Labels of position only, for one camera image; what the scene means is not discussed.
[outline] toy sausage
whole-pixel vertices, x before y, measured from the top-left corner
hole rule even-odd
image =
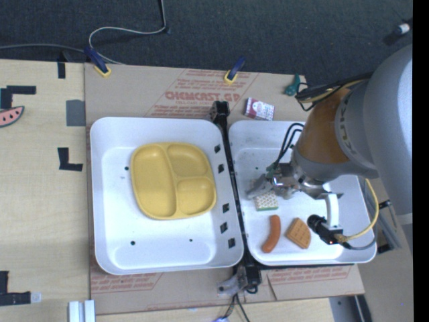
[[[272,215],[269,217],[270,231],[267,241],[262,246],[262,252],[270,253],[275,245],[278,243],[280,238],[281,224],[280,217],[278,215]]]

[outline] yellow plate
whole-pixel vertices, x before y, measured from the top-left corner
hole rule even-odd
[[[153,143],[131,157],[131,179],[139,208],[154,219],[201,215],[216,203],[216,185],[204,152],[187,143]]]

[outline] cardboard sheet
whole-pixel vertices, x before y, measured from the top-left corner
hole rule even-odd
[[[284,94],[294,75],[240,72],[230,86],[216,70],[111,65],[103,78],[85,64],[88,206],[91,209],[89,129],[102,117],[206,118],[214,101],[228,101],[229,124],[242,119],[247,98],[275,107],[274,120],[305,121],[307,114]],[[91,299],[97,314],[153,311],[229,304],[219,297],[217,283],[230,278],[231,268],[112,276],[91,255]],[[257,294],[245,302],[258,303],[362,294],[356,265],[264,270]]]

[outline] white tray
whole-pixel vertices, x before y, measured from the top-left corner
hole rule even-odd
[[[304,222],[310,215],[326,216],[324,200],[315,201],[305,193],[296,193],[291,199],[278,197],[279,209],[256,211],[253,200],[245,191],[251,180],[259,178],[278,156],[286,130],[292,122],[285,121],[238,121],[229,130],[235,176],[243,214],[247,243],[251,255],[268,266],[297,266],[317,264],[349,264],[370,261],[376,254],[374,244],[366,250],[347,250],[340,245],[327,245],[311,231],[311,244],[306,250],[299,248],[284,235],[295,217]],[[282,162],[288,162],[290,151]],[[342,176],[326,185],[328,191],[344,193],[339,199],[339,223],[345,235],[353,235],[368,226],[370,220],[356,176]],[[263,253],[261,247],[269,234],[269,216],[279,215],[282,236],[271,253]],[[374,238],[372,231],[351,240],[352,246],[365,246]]]
[[[186,142],[206,154],[217,188],[213,209],[198,217],[169,221],[150,219],[141,212],[133,194],[130,159],[137,147],[154,142]],[[95,255],[106,272],[231,267],[242,258],[243,242],[222,135],[213,123],[106,117],[91,127],[90,152]]]

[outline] blue clamp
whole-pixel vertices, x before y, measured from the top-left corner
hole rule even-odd
[[[296,93],[298,93],[300,83],[300,76],[298,74],[295,74],[294,82],[286,87],[286,89],[284,90],[284,94],[293,97]]]
[[[225,76],[223,77],[223,80],[228,84],[231,85],[235,79],[238,76],[238,72],[243,69],[244,64],[246,62],[246,58],[244,56],[240,56],[238,61],[234,64],[234,66],[227,71]]]
[[[96,52],[93,48],[86,46],[83,51],[91,59],[91,61],[94,62],[94,69],[99,72],[102,77],[107,78],[112,73],[112,70],[106,66],[99,53]]]

